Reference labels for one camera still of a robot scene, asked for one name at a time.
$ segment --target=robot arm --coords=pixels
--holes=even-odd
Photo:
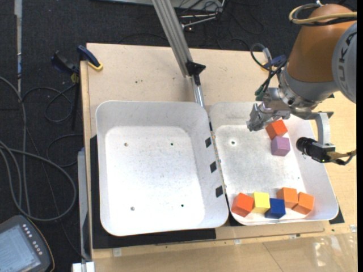
[[[301,10],[312,7],[316,9],[309,18],[296,18]],[[302,25],[302,29],[286,65],[276,73],[278,88],[266,88],[268,84],[265,84],[257,90],[256,100],[261,103],[254,105],[247,127],[258,131],[273,121],[288,119],[291,114],[303,120],[315,120],[318,141],[300,138],[297,148],[316,161],[344,165],[356,152],[336,153],[330,143],[328,122],[333,113],[313,110],[336,91],[356,103],[356,12],[341,5],[316,3],[297,7],[290,14],[290,20]],[[346,156],[349,157],[346,162],[340,159]]]

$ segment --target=block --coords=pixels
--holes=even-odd
[[[314,197],[310,194],[299,192],[299,203],[292,208],[293,211],[297,211],[300,214],[307,215],[313,210]]]
[[[286,214],[285,201],[279,198],[270,198],[270,208],[265,212],[265,218],[280,219]]]
[[[248,215],[254,207],[254,198],[239,193],[233,200],[231,211],[240,216]]]
[[[268,124],[265,130],[267,131],[267,134],[269,135],[271,140],[276,136],[282,137],[288,132],[288,128],[286,128],[283,120],[277,120]]]
[[[295,188],[281,188],[276,193],[276,197],[285,201],[285,207],[287,209],[292,209],[299,203],[297,190]]]
[[[276,136],[271,141],[271,154],[275,156],[286,156],[290,152],[290,139]]]
[[[270,208],[270,196],[268,193],[260,193],[254,192],[252,194],[254,198],[254,208],[252,209],[253,213],[264,214]]]

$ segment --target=empty white tray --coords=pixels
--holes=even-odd
[[[215,228],[228,206],[208,115],[192,102],[96,110],[100,219],[115,236]]]
[[[233,217],[247,226],[334,218],[339,207],[324,164],[302,155],[296,148],[298,138],[314,138],[310,121],[296,116],[284,120],[288,129],[284,136],[290,139],[291,150],[286,156],[273,156],[267,132],[250,132],[247,128],[254,103],[217,103],[209,113],[229,206],[240,192],[249,196],[265,192],[276,198],[280,188],[289,187],[314,196],[314,209],[307,215],[286,209],[280,219],[254,212],[246,217],[232,213]]]

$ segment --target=orange block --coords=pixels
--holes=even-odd
[[[307,193],[300,192],[298,194],[299,203],[294,206],[293,211],[297,211],[300,214],[307,215],[312,211],[314,207],[314,197]]]
[[[272,122],[265,129],[271,140],[276,136],[284,136],[288,132],[288,128],[286,128],[283,120]]]
[[[299,203],[295,188],[282,188],[276,193],[277,198],[285,201],[285,207],[292,209]]]
[[[254,198],[244,193],[239,193],[233,200],[231,211],[240,216],[248,215],[254,207]]]

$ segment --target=black floor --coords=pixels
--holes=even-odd
[[[231,0],[217,21],[198,24],[192,32],[185,33],[187,43],[191,48],[231,50],[249,50],[252,44],[262,43],[273,56],[288,56],[299,31],[299,26],[289,22],[288,15],[295,7],[315,1]],[[320,1],[339,3],[343,0]],[[72,163],[82,148],[82,117],[77,116],[73,130],[71,117],[67,116],[74,88],[65,93],[66,98],[60,96],[48,105],[59,91],[72,86],[67,75],[52,67],[52,54],[59,50],[76,62],[79,44],[168,46],[168,42],[152,6],[89,0],[23,0],[22,3],[22,96],[30,91],[24,99],[28,130],[26,150],[48,156],[59,165],[69,165],[64,169],[77,184],[77,165]],[[357,10],[357,0],[344,0],[343,5]],[[178,9],[177,13],[182,14],[182,10]],[[0,0],[0,20],[0,76],[17,88],[14,0]],[[22,149],[23,129],[22,109],[16,93],[0,80],[0,141],[11,148]],[[72,136],[56,140],[66,135]],[[17,160],[22,166],[22,157],[17,155]],[[17,193],[18,180],[13,163],[11,168]],[[27,158],[31,215],[52,218],[57,216],[53,198],[59,213],[63,213],[73,194],[71,185],[59,171],[48,166],[45,169],[47,172],[40,161]],[[0,222],[16,214],[19,211],[12,201],[5,164],[0,157]],[[66,232],[79,251],[78,217],[76,203],[62,222],[35,222],[53,252],[56,271],[70,271],[72,263],[81,261],[65,236]]]

